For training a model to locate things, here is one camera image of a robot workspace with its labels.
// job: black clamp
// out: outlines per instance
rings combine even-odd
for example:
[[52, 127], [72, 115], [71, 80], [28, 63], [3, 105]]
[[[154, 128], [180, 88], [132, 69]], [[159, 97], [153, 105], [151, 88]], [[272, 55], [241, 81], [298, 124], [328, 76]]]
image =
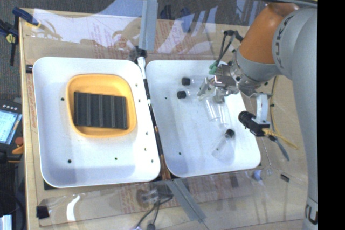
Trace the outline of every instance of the black clamp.
[[16, 45], [18, 44], [19, 40], [19, 18], [24, 19], [34, 26], [38, 26], [40, 24], [31, 14], [18, 7], [15, 7], [12, 10], [12, 13], [15, 15], [15, 23], [13, 25], [0, 20], [0, 34], [5, 36], [7, 42], [11, 44], [10, 66], [13, 66], [15, 60]]

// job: screen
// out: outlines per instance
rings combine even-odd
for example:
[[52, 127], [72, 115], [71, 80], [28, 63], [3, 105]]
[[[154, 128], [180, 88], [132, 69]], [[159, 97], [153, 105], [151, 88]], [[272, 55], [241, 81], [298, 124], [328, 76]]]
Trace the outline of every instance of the screen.
[[11, 143], [21, 118], [19, 113], [0, 110], [0, 143]]

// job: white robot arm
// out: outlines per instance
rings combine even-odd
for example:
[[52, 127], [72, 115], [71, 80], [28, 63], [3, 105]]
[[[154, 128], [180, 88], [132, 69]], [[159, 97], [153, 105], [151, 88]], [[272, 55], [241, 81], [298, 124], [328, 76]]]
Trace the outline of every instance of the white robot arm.
[[318, 229], [316, 27], [317, 8], [268, 4], [249, 28], [234, 59], [228, 65], [216, 64], [214, 77], [205, 79], [198, 94], [202, 98], [209, 87], [216, 88], [214, 99], [221, 102], [239, 91], [255, 96], [258, 87], [279, 74], [292, 80], [308, 168], [303, 230]]

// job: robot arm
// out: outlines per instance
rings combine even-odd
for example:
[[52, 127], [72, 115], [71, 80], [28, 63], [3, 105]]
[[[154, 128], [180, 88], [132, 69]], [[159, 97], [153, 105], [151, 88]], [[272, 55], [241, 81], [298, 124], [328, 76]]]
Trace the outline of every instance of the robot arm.
[[216, 90], [216, 102], [239, 91], [256, 97], [256, 89], [276, 75], [292, 80], [308, 167], [304, 230], [318, 229], [316, 25], [316, 8], [270, 3], [254, 20], [233, 60], [219, 65], [198, 94], [202, 99]]

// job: white tray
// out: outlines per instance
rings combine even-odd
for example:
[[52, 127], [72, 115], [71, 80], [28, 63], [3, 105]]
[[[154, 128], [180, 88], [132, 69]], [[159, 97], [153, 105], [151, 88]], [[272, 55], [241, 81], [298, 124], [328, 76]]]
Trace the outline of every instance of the white tray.
[[[133, 93], [135, 129], [124, 136], [86, 138], [69, 120], [68, 81], [79, 74], [114, 74], [124, 78]], [[53, 58], [33, 66], [40, 167], [54, 187], [75, 187], [155, 179], [160, 171], [157, 145], [139, 67], [126, 60]]]
[[[230, 116], [226, 128], [218, 119], [210, 121], [205, 103], [197, 99], [211, 63], [164, 60], [152, 61], [146, 68], [165, 161], [178, 177], [252, 169], [260, 163], [255, 136], [238, 121], [245, 110], [241, 94], [225, 98]], [[191, 79], [189, 86], [181, 84], [183, 77]], [[185, 99], [177, 98], [180, 90], [186, 91]], [[235, 132], [230, 140], [224, 138], [227, 128]]]

